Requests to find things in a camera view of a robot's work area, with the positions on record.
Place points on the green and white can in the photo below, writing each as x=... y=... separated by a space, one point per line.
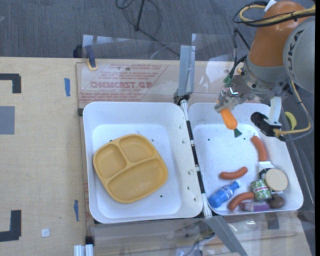
x=260 y=190

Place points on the purple packet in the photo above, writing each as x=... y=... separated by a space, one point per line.
x=253 y=206

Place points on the yellow divided plate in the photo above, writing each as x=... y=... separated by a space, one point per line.
x=130 y=168

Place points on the yellow banana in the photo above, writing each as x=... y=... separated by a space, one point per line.
x=292 y=119

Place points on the black cylinder on white bracket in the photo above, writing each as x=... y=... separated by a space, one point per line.
x=265 y=123

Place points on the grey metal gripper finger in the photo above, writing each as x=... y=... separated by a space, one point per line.
x=231 y=103
x=220 y=105

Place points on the orange toy carrot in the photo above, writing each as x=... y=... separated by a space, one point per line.
x=228 y=120

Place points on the brown round toy food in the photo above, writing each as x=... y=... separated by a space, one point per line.
x=277 y=201

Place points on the orange-brown toy sausage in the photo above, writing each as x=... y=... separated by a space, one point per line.
x=239 y=199
x=233 y=174
x=260 y=148

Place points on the black and white carton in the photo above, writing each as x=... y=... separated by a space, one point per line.
x=265 y=167

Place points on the white plastic tray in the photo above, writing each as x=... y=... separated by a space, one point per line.
x=140 y=115
x=225 y=150

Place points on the brown cardboard board red print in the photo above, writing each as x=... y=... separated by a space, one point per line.
x=125 y=85

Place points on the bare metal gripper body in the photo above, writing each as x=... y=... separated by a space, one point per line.
x=250 y=91

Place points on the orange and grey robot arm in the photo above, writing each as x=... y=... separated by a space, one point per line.
x=268 y=42

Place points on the blue plastic bottle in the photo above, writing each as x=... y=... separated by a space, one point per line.
x=221 y=196

